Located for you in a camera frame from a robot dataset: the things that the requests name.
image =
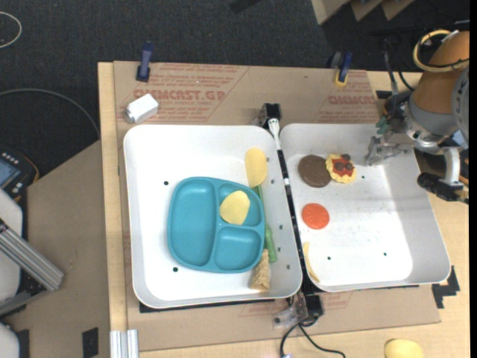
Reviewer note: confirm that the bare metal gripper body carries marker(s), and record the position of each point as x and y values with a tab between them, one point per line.
419	137

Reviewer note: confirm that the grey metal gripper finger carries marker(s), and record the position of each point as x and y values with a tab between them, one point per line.
387	153
371	151

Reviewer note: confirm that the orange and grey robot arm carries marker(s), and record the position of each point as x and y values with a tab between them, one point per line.
436	88

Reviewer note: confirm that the yellow spaghetti with meatballs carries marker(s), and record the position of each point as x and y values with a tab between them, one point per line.
341	170

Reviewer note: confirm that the brown round biscuit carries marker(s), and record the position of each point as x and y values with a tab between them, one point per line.
314	172

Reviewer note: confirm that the orange carrot slice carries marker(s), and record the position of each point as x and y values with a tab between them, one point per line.
315	216

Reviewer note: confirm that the white plastic tray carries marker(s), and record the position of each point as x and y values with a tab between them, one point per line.
372	237
156	237

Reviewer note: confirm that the thin black and white rod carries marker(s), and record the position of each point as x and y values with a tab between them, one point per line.
286	177

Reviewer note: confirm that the yellow oval potato chip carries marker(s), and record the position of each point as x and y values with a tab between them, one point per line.
256	166

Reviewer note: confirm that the pale yellow thin slice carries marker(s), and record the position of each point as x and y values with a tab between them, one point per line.
309	261

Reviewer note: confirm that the green asparagus stalk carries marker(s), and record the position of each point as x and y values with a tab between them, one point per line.
270	241

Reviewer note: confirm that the yellow round potato chip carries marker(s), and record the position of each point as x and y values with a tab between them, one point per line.
234	207

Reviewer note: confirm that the brown cardboard board red print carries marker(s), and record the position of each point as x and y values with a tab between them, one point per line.
223	88

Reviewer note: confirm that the beige waffle cone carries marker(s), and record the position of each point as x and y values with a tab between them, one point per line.
261	274

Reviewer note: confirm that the blue divided plate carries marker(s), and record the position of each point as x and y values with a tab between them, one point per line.
192	222

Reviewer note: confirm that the yellow rounded toy food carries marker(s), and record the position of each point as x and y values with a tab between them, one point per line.
402	349

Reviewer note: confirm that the white small bottle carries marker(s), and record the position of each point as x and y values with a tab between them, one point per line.
141	108

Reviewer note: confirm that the black cylinder on white bracket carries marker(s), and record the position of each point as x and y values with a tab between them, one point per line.
441	185

